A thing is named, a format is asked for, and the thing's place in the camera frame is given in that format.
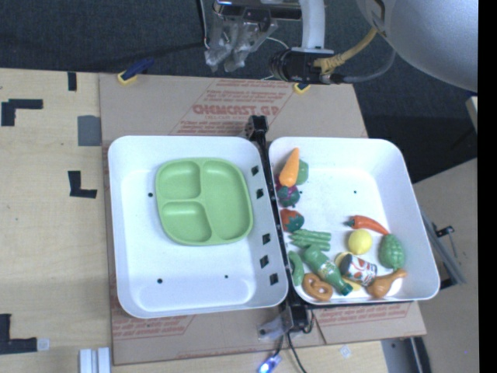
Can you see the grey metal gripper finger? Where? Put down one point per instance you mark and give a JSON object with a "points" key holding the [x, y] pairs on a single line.
{"points": [[217, 54], [240, 53]]}

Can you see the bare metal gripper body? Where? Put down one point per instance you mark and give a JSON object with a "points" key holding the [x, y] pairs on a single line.
{"points": [[248, 10]]}

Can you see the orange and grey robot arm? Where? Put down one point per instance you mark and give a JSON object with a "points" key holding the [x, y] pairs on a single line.
{"points": [[431, 21]]}

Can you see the brown cardboard board red print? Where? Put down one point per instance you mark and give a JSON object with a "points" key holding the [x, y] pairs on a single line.
{"points": [[163, 107]]}

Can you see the orange carrot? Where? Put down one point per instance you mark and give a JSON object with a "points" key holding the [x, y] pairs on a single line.
{"points": [[290, 169]]}

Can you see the green divided plate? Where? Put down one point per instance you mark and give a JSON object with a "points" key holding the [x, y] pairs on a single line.
{"points": [[204, 202]]}

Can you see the purple and green toy vegetable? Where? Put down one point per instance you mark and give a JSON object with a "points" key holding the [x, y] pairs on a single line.
{"points": [[288, 196]]}

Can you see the white plastic tray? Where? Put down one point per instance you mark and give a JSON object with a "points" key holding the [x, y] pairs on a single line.
{"points": [[194, 278], [338, 192]]}

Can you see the red strawberry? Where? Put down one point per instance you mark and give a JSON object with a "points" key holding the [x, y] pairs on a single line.
{"points": [[291, 220]]}

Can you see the green asparagus bunch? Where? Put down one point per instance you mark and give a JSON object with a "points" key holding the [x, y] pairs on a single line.
{"points": [[310, 239]]}

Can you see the red chili pepper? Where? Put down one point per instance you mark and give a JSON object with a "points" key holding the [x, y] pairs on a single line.
{"points": [[367, 222]]}

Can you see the green pickle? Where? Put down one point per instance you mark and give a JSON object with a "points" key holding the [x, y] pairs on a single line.
{"points": [[296, 268]]}

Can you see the yellow lemon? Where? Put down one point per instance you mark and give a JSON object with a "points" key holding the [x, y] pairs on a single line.
{"points": [[359, 241]]}

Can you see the yellow banana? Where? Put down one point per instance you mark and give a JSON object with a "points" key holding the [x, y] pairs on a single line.
{"points": [[340, 259]]}

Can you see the green bottle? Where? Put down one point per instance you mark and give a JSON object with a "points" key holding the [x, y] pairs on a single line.
{"points": [[326, 270]]}

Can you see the brown pretzel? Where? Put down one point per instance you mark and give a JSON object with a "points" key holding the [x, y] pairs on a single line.
{"points": [[312, 282]]}

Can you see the white and red can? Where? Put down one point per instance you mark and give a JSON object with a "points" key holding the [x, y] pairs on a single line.
{"points": [[359, 270]]}

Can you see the green artichoke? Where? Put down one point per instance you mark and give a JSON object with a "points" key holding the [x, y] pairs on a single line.
{"points": [[392, 252]]}

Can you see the brown chicken drumstick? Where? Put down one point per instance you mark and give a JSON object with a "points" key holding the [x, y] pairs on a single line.
{"points": [[382, 284]]}

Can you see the black cylinder on white bracket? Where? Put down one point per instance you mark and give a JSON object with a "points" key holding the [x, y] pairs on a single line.
{"points": [[312, 18]]}

